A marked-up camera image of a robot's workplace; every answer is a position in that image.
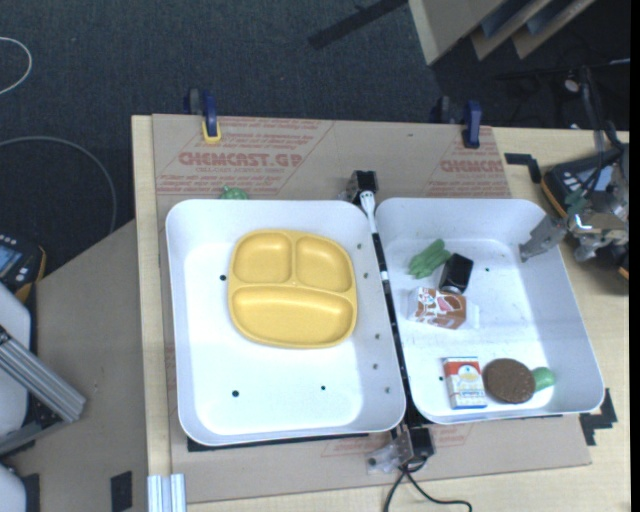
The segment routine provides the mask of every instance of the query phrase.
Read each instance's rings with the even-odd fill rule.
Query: yellow and black device
[[[34,283],[44,276],[47,256],[37,243],[0,228],[0,283],[26,302]]]

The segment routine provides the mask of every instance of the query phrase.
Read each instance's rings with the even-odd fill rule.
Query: brown round cookie
[[[488,393],[511,404],[526,402],[536,389],[531,370],[515,359],[494,359],[482,370],[482,379]]]

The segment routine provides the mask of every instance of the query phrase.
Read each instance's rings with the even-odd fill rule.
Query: green vegetable toy
[[[433,271],[446,262],[451,253],[444,248],[444,241],[438,238],[429,247],[416,254],[409,262],[409,274],[416,279],[429,277]]]
[[[249,196],[241,188],[231,188],[225,185],[222,187],[222,194],[220,194],[220,199],[249,199]]]

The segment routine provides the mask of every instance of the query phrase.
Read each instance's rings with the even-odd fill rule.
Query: white tray
[[[333,239],[351,257],[358,315],[322,349],[245,339],[227,307],[236,242],[258,229]],[[392,429],[406,407],[366,217],[344,201],[188,200],[166,219],[178,413],[196,442],[220,446]]]
[[[579,413],[604,398],[602,377],[558,247],[522,263],[518,244],[543,218],[519,199],[389,199],[376,212],[413,402],[436,423]],[[407,319],[417,286],[436,288],[441,270],[415,280],[409,260],[435,239],[474,261],[465,296],[480,308],[478,328],[457,330]],[[556,384],[520,405],[489,399],[485,409],[451,408],[442,360],[517,359],[550,368]]]

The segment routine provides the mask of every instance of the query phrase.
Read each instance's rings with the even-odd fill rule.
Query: wooden table
[[[387,124],[389,130],[394,125]],[[146,402],[147,460],[149,474],[172,473],[169,444],[165,351],[162,330],[158,221],[155,197],[152,119],[132,118],[140,308]],[[544,170],[593,151],[590,132],[541,129],[494,129],[502,154],[528,153]],[[620,134],[628,140],[628,134]],[[505,172],[514,197],[534,201],[551,212],[526,167],[510,166]],[[610,389],[618,422],[596,434],[591,448],[593,464],[587,467],[510,473],[496,476],[432,481],[427,492],[443,499],[462,498],[477,511],[527,510],[631,510],[629,417],[629,287],[615,269],[600,268],[595,261],[575,262],[569,244],[562,253],[596,357]],[[553,450],[553,446],[541,446]],[[193,511],[302,511],[382,509],[388,486],[293,494],[271,498],[191,505]],[[392,510],[438,510],[403,485]],[[442,510],[462,510],[461,507]]]

